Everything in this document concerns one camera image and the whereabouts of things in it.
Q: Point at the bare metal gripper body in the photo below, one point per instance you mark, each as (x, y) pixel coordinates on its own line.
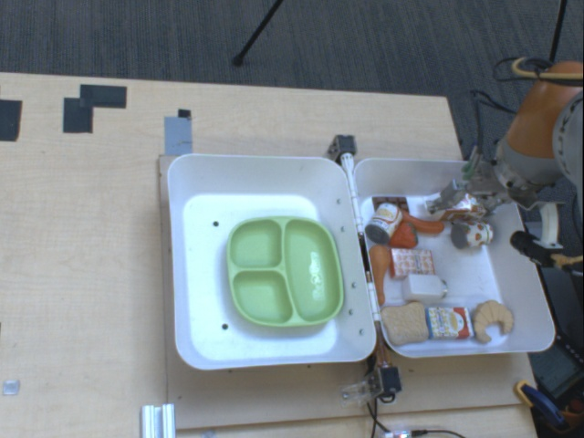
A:
(495, 185)

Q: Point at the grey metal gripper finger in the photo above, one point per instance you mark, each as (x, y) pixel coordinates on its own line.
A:
(442, 199)
(493, 204)

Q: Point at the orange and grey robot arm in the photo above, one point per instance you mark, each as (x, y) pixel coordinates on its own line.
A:
(534, 121)

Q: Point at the orange carrot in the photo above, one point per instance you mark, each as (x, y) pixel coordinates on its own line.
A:
(426, 225)

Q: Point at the tomato print can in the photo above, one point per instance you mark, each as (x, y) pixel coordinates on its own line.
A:
(474, 235)

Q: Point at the brown chocolate bar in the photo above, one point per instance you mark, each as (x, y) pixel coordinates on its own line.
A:
(396, 201)

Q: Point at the red orange toy pepper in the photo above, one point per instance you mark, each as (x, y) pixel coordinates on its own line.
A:
(403, 236)

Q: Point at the orange label can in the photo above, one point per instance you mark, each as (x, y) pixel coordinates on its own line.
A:
(384, 224)

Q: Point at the orange and white packet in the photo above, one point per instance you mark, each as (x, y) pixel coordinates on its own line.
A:
(413, 263)

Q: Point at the white plastic tray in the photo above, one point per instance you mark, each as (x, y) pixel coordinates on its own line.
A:
(201, 263)
(479, 285)

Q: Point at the black and white thin rod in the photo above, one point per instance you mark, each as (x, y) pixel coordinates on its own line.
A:
(353, 199)

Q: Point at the white plastic bottle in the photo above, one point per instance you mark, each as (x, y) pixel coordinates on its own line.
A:
(422, 288)

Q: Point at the orange toy chicken leg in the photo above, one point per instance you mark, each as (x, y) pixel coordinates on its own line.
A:
(379, 267)

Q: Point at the beige croissant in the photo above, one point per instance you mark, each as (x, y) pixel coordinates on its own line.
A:
(495, 317)

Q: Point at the red blue yellow carton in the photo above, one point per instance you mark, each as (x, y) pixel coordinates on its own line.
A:
(449, 323)

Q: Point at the beige bread slice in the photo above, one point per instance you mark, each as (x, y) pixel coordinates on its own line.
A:
(403, 323)

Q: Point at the green divided plate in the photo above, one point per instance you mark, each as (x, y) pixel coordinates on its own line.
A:
(305, 267)

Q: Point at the black cylinder on white bracket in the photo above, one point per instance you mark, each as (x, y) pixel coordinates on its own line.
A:
(529, 244)

